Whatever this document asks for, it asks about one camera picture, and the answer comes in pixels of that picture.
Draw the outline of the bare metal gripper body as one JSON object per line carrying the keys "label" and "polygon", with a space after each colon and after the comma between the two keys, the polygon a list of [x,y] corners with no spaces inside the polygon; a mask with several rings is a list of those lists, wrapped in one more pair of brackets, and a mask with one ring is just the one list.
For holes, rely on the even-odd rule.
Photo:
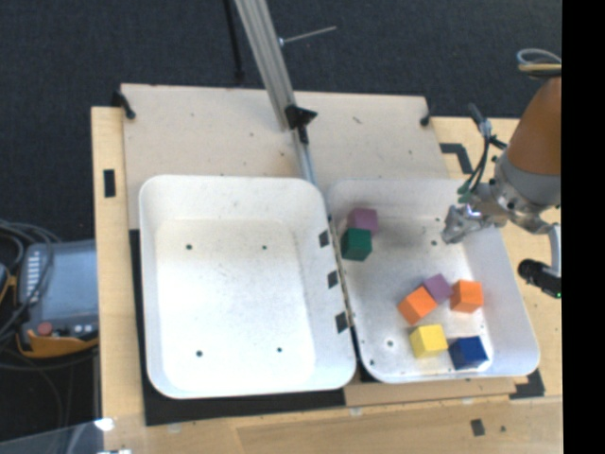
{"label": "bare metal gripper body", "polygon": [[558,182],[536,182],[521,189],[510,183],[479,183],[464,191],[464,206],[480,213],[480,230],[512,223],[527,232],[548,232],[542,212],[559,204]]}

